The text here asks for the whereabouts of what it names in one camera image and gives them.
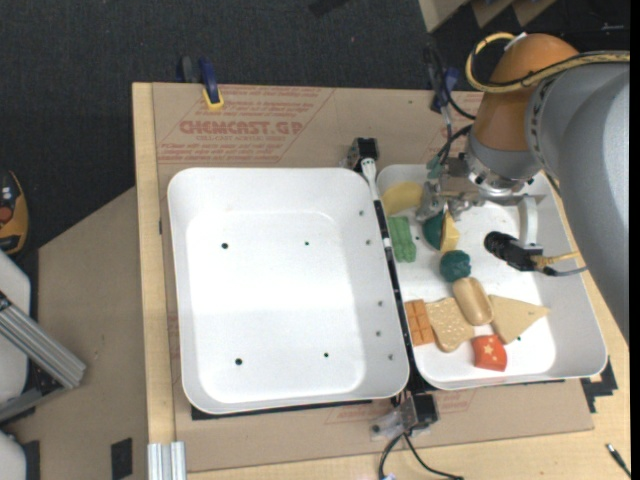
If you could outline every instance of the blue clamp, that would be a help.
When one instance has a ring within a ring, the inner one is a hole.
[[[202,89],[204,99],[211,110],[217,110],[224,105],[224,100],[222,99],[222,94],[216,82],[213,64],[206,57],[200,57],[198,59],[198,65],[200,66],[202,84],[204,85]]]

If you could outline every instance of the tape measure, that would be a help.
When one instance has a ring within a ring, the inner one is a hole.
[[[8,255],[22,250],[29,231],[27,201],[15,174],[0,168],[0,249]]]

